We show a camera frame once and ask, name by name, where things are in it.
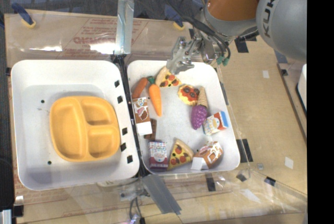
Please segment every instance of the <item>yellow plate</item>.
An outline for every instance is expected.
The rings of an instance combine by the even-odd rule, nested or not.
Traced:
[[[67,161],[101,160],[120,147],[120,129],[114,108],[92,96],[56,100],[50,111],[50,130],[57,154]]]

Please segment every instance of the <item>toy pizza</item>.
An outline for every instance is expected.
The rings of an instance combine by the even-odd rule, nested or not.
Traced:
[[[176,167],[190,163],[193,160],[193,157],[193,150],[191,150],[183,141],[176,139],[168,161],[167,170],[172,170]]]
[[[175,75],[169,72],[166,66],[159,71],[155,83],[161,88],[179,86],[182,84]]]
[[[191,85],[183,85],[179,87],[177,94],[185,104],[194,106],[198,101],[199,89]]]

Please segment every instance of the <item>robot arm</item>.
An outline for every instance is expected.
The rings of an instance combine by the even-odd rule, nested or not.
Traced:
[[[306,5],[306,0],[208,0],[195,18],[182,17],[195,35],[189,42],[177,40],[167,68],[174,74],[190,69],[195,54],[208,64],[217,59],[227,64],[228,45],[250,30],[282,54],[306,60]]]

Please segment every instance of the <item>carrot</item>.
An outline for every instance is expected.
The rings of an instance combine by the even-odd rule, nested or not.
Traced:
[[[147,83],[148,83],[148,80],[147,80],[146,77],[142,77],[142,78],[139,80],[139,82],[138,82],[138,84],[137,84],[137,86],[136,86],[134,92],[132,93],[132,98],[133,98],[133,99],[136,99],[136,98],[139,98],[139,97],[140,97],[140,94],[141,94],[142,91],[145,89]]]
[[[162,115],[162,102],[161,102],[161,92],[160,88],[157,84],[154,83],[154,77],[150,76],[147,78],[151,85],[148,88],[148,93],[150,94],[150,98],[153,104],[153,107],[158,116]]]

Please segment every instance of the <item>white tray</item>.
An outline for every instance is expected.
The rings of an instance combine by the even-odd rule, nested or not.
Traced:
[[[11,83],[18,176],[25,187],[45,190],[122,180],[138,172],[139,157],[123,83],[114,64],[24,60],[13,66]],[[50,108],[57,99],[73,95],[100,97],[114,107],[121,145],[126,147],[123,151],[119,149],[109,158],[90,162],[65,161],[56,153],[50,135]]]
[[[148,100],[149,114],[157,120],[156,140],[166,142],[168,157],[173,147],[174,138],[179,138],[196,152],[205,142],[217,140],[224,150],[221,158],[209,171],[229,171],[235,169],[240,163],[240,153],[235,140],[231,120],[225,104],[220,82],[215,69],[205,63],[194,63],[195,67],[185,72],[180,72],[177,78],[183,84],[203,86],[208,98],[209,115],[224,111],[229,127],[212,136],[204,134],[202,128],[194,130],[191,126],[191,106],[183,103],[177,95],[178,87],[160,88],[162,96],[162,116],[154,111],[152,103]],[[156,76],[159,70],[166,65],[166,61],[134,61],[129,64],[127,73],[131,91],[142,77]],[[142,97],[148,97],[146,88]],[[175,168],[171,171],[155,172],[149,168],[148,140],[139,136],[140,150],[144,165],[153,174],[183,174],[203,173],[205,170],[191,170],[191,163]]]

